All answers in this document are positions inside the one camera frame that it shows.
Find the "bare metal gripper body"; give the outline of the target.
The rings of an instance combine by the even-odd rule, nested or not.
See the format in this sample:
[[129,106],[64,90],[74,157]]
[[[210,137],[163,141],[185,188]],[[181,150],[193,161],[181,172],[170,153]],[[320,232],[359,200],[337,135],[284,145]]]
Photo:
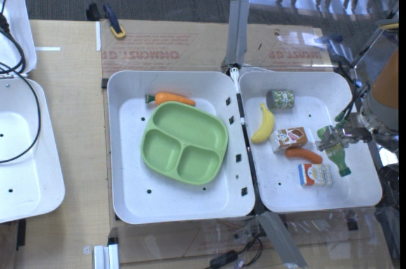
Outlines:
[[390,152],[399,150],[398,133],[381,122],[367,121],[364,124],[359,117],[349,117],[338,122],[338,135],[348,143],[374,141]]

